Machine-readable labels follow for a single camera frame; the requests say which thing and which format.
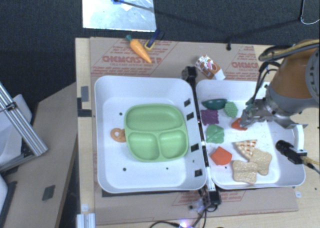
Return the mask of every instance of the orange ring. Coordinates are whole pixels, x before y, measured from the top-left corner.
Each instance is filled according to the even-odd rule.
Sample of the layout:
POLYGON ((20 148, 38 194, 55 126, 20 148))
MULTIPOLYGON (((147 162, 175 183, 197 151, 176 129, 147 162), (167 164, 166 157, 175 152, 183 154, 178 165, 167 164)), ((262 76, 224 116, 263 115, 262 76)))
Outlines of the orange ring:
POLYGON ((110 136, 112 137, 113 140, 119 143, 124 143, 126 141, 125 130, 121 128, 112 129, 110 132, 110 136))

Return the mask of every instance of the black clip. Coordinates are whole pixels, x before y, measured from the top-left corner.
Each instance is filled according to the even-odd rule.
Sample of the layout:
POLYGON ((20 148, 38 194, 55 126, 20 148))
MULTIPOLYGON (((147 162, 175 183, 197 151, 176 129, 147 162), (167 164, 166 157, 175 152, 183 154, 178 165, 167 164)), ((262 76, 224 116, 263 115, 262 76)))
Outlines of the black clip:
POLYGON ((17 103, 16 102, 11 102, 8 105, 6 105, 4 109, 1 109, 0 113, 2 113, 4 111, 11 111, 11 110, 13 110, 15 108, 17 108, 17 103))
POLYGON ((231 41, 234 39, 234 35, 232 34, 228 38, 226 38, 226 50, 231 50, 231 41))

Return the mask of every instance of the toy bread slice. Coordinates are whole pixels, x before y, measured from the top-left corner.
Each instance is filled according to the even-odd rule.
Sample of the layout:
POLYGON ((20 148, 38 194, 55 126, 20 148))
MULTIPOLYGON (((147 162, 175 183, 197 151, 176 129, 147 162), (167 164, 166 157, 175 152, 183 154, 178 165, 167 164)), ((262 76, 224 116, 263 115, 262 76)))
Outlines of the toy bread slice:
POLYGON ((272 155, 269 152, 255 148, 250 162, 257 163, 258 173, 260 175, 266 176, 269 173, 269 165, 271 160, 272 155))
POLYGON ((257 140, 245 140, 245 141, 239 141, 235 142, 236 148, 239 150, 239 152, 248 160, 251 159, 254 149, 256 147, 257 140))
POLYGON ((233 180, 236 182, 245 182, 254 184, 257 180, 258 164, 255 162, 244 162, 235 160, 232 163, 233 180))

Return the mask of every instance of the green plate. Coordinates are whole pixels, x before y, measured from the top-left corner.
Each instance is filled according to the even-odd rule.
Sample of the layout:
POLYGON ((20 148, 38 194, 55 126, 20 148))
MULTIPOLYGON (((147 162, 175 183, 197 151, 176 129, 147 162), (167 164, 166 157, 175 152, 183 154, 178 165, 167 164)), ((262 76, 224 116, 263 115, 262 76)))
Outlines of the green plate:
POLYGON ((142 162, 172 161, 188 151, 182 113, 170 104, 140 104, 124 116, 125 139, 131 154, 142 162))

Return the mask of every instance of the wooden table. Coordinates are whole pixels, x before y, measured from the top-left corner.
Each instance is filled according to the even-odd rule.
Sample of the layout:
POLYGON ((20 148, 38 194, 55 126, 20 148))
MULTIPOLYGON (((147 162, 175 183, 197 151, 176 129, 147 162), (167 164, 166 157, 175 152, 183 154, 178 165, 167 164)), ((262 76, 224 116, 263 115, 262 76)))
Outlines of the wooden table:
POLYGON ((41 101, 33 128, 49 150, 5 177, 17 182, 5 228, 58 228, 77 153, 76 84, 41 101), (43 200, 46 188, 51 198, 43 200))
MULTIPOLYGON (((268 46, 254 46, 256 56, 268 46)), ((81 98, 81 89, 88 86, 90 82, 90 40, 87 38, 76 39, 76 75, 77 75, 77 98, 81 98)), ((82 109, 91 109, 91 99, 82 103, 82 109)), ((319 110, 310 108, 293 119, 296 122, 308 123, 304 130, 304 148, 308 156, 319 160, 319 110)), ((80 203, 81 213, 89 214, 95 212, 94 181, 93 181, 93 140, 92 140, 91 117, 78 118, 79 138, 79 172, 80 172, 80 203)), ((320 223, 320 180, 319 175, 309 169, 305 169, 306 179, 295 191, 301 193, 297 199, 298 212, 268 213, 254 215, 238 215, 227 217, 208 218, 206 227, 215 228, 257 228, 257 227, 317 227, 320 223)), ((124 223, 111 225, 97 225, 97 228, 148 228, 153 222, 124 223)), ((166 228, 167 224, 157 224, 157 228, 166 228)))

